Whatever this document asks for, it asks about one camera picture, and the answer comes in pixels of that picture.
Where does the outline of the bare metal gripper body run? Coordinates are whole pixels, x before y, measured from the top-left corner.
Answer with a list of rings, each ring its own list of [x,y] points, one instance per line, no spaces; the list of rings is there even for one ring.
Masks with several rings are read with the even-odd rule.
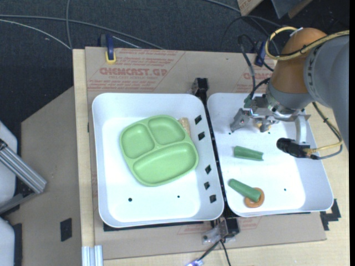
[[[288,108],[272,95],[263,94],[252,99],[248,115],[253,119],[290,122],[300,113],[301,109]]]

